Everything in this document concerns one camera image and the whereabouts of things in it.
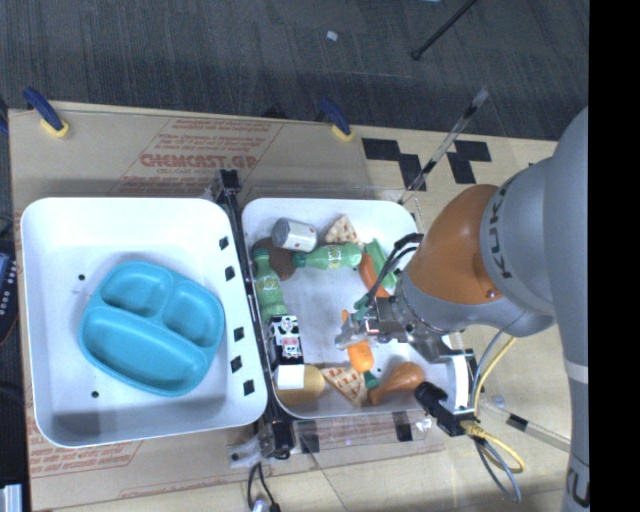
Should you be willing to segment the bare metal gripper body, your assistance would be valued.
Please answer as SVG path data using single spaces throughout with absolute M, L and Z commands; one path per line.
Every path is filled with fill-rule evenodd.
M 395 296 L 375 298 L 367 317 L 367 328 L 377 330 L 384 337 L 383 343 L 395 340 L 399 343 L 412 343 L 415 340 L 415 325 L 404 318 L 397 308 Z

